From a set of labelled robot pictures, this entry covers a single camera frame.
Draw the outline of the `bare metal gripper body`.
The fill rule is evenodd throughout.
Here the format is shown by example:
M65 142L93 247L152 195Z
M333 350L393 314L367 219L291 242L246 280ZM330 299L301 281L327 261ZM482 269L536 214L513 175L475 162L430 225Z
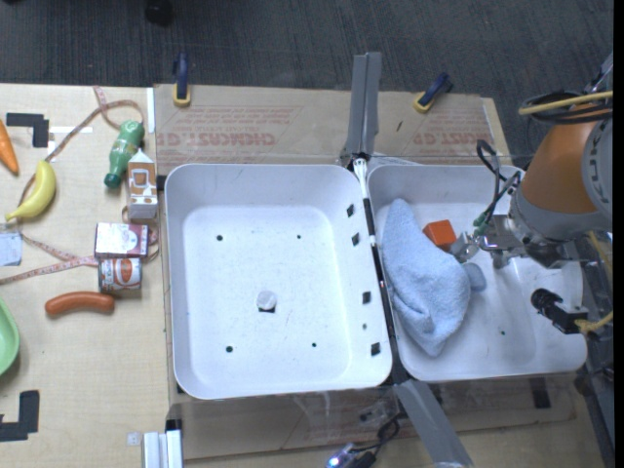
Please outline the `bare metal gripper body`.
M493 267L502 269L513 258L530 258L548 269L575 261L573 241L551 240L504 214L495 214L480 226L480 249L488 252Z

